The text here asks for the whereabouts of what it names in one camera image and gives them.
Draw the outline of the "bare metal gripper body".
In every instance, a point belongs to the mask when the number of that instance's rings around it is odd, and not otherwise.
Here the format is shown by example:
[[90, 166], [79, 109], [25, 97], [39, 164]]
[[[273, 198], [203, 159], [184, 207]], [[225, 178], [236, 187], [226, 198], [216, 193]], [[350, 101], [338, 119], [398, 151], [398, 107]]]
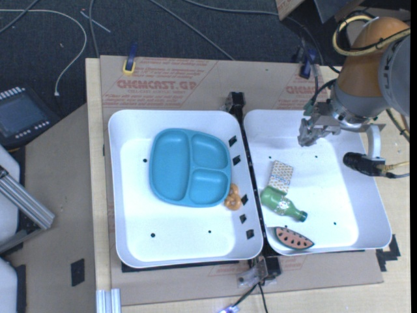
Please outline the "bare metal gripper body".
[[365, 132], [369, 128], [369, 121], [363, 117], [352, 115], [343, 106], [332, 102], [317, 102], [311, 112], [310, 128], [325, 127], [330, 134], [339, 134], [342, 130], [351, 132]]

